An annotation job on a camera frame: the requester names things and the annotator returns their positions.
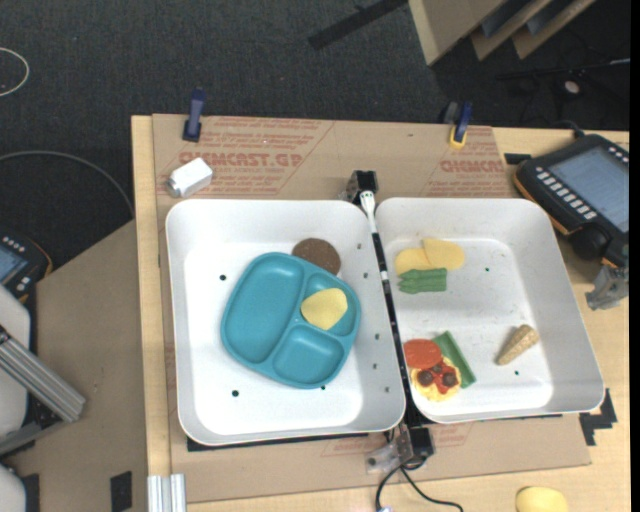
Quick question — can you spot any brown round biscuit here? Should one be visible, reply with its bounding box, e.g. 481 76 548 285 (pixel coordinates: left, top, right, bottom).
291 237 342 277

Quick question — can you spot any yellow potato chip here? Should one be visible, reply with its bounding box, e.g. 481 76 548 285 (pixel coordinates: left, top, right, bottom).
300 287 349 331

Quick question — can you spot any thin black and white rod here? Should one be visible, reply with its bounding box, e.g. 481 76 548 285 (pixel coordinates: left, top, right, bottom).
359 191 416 426

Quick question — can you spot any blue divided plate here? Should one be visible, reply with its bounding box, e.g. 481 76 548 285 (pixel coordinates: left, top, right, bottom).
219 251 363 391

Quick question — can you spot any yellow flat slice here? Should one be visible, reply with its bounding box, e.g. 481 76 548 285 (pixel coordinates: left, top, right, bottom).
422 237 466 272
394 247 433 277

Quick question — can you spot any green asparagus bundle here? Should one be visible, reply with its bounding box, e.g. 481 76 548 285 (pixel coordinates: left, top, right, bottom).
397 267 448 294

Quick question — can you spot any brown cardboard board red print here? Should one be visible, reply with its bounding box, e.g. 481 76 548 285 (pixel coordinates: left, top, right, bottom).
150 113 593 504

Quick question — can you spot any white plastic tray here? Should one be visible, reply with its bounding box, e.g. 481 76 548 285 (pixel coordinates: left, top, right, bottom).
373 196 605 425
164 198 407 446

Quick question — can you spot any red tomato slice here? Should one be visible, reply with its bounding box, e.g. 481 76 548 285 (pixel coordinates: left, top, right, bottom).
403 338 445 371

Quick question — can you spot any white carton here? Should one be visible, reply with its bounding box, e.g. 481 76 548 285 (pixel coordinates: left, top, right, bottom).
165 156 215 199

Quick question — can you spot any green pea pod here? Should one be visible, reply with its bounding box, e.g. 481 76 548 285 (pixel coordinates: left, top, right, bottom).
432 330 477 390

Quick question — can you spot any yellow pizza with meatballs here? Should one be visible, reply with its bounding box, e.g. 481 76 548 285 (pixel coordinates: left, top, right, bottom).
410 355 462 403

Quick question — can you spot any tan waffle cone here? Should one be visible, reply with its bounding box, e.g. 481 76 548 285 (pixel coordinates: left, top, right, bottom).
495 324 541 366

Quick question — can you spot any yellow rounded toy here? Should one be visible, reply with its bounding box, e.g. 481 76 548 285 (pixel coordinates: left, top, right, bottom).
515 485 569 512

